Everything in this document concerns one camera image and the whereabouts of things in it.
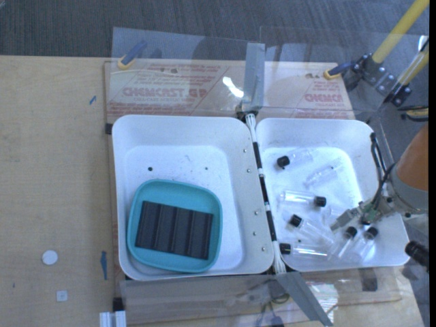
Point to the white round disc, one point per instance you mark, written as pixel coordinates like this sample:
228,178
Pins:
50,257

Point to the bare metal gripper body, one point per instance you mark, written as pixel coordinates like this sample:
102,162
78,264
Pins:
381,208

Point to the white plastic tray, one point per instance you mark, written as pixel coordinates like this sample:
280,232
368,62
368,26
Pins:
351,138
177,138

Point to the thin black and white rod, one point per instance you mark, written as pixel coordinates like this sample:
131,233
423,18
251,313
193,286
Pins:
264,186

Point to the black ribbed rack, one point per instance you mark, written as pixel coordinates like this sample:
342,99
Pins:
174,229

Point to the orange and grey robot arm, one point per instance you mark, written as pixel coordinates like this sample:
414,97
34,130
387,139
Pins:
412,169

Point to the small white square piece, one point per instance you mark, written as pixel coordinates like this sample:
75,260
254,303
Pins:
61,295

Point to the brown cardboard board red print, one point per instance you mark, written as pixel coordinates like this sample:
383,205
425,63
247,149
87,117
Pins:
211,87

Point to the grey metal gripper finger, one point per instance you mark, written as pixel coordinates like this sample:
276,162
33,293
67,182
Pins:
344,218

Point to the blue plate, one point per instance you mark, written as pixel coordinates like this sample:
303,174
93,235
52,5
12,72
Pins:
170,191

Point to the clear plastic bottle black cap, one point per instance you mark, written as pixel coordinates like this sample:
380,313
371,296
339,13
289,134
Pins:
285,248
283,161
371,232
349,232
319,201
295,220

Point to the black cylinder on white bracket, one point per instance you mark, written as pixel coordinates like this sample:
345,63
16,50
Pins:
417,250

